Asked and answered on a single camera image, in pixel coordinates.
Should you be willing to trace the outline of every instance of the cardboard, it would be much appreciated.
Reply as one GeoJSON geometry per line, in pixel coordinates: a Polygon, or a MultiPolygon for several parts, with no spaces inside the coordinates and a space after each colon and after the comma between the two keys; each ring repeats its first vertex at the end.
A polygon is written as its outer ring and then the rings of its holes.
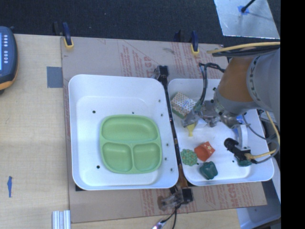
{"type": "MultiPolygon", "coordinates": [[[[214,58],[206,53],[207,50],[220,48],[220,45],[199,44],[200,52],[195,56],[190,43],[98,38],[73,38],[73,42],[73,48],[66,48],[61,39],[71,222],[172,213],[172,210],[162,211],[157,203],[158,198],[171,195],[169,189],[84,191],[76,187],[71,170],[68,83],[77,74],[152,77],[158,65],[168,66],[168,81],[202,78],[199,62],[213,62],[222,68],[227,66],[226,58],[214,58]]],[[[207,75],[209,79],[222,77],[220,71],[210,68],[207,75]]],[[[266,205],[261,182],[192,187],[192,191],[194,201],[181,207],[178,213],[266,205]]]]}

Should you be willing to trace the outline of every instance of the green bowl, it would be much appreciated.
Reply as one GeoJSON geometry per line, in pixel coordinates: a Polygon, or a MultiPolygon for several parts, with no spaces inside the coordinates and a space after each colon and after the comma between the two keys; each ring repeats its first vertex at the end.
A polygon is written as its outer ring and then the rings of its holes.
{"type": "Polygon", "coordinates": [[[161,164],[162,146],[156,123],[141,115],[111,115],[100,127],[103,163],[112,172],[142,174],[161,164]]]}

